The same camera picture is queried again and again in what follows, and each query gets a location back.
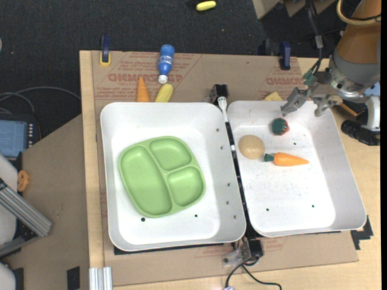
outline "green tray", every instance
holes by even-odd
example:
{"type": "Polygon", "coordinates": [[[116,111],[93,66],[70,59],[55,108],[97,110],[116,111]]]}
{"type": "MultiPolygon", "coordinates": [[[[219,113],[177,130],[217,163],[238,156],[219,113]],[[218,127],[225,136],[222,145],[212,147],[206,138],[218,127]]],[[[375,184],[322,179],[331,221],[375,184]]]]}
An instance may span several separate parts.
{"type": "Polygon", "coordinates": [[[206,182],[185,142],[158,137],[126,148],[119,158],[121,179],[133,204],[148,217],[163,217],[201,199],[206,182]]]}

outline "yellow cable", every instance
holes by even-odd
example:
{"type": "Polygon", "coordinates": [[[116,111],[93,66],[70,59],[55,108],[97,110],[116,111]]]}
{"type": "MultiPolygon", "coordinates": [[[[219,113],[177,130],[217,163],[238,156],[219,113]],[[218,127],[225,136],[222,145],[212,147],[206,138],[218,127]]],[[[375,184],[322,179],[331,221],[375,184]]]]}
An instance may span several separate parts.
{"type": "Polygon", "coordinates": [[[340,17],[340,19],[342,21],[346,22],[347,24],[351,24],[351,25],[369,25],[369,24],[375,23],[376,19],[378,19],[379,22],[382,21],[382,16],[381,15],[377,16],[376,18],[368,19],[367,21],[360,21],[360,20],[357,20],[357,19],[350,19],[350,18],[346,17],[341,12],[342,1],[343,0],[339,0],[337,2],[336,11],[337,11],[337,15],[340,17]]]}

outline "orange carrot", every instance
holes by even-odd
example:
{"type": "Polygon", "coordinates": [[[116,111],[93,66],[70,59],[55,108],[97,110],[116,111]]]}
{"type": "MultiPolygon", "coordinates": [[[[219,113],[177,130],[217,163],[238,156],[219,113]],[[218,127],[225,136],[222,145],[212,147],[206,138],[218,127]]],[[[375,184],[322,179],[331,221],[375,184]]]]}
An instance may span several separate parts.
{"type": "Polygon", "coordinates": [[[149,97],[148,89],[145,85],[145,81],[142,76],[138,78],[137,86],[137,102],[150,102],[151,98],[149,97]]]}
{"type": "Polygon", "coordinates": [[[265,154],[264,160],[274,161],[277,166],[300,166],[301,164],[308,164],[309,161],[297,156],[289,155],[288,153],[278,152],[274,156],[265,154]]]}

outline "blue bottle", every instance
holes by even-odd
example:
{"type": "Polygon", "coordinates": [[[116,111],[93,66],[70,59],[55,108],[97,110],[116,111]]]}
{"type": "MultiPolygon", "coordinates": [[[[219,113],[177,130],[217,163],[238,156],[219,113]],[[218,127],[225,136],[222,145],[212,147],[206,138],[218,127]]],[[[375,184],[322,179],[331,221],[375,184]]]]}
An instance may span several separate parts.
{"type": "Polygon", "coordinates": [[[172,63],[174,61],[175,48],[172,45],[164,44],[160,50],[160,57],[158,58],[158,71],[160,76],[158,82],[165,84],[168,81],[168,73],[172,69],[172,63]]]}

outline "brown round object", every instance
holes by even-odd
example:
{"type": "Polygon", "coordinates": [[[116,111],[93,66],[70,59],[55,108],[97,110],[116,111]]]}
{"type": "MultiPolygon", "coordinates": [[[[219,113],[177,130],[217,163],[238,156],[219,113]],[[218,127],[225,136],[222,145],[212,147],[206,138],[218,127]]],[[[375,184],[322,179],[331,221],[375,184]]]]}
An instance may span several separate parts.
{"type": "Polygon", "coordinates": [[[264,142],[255,135],[243,136],[239,141],[239,151],[248,159],[258,159],[265,153],[264,142]]]}

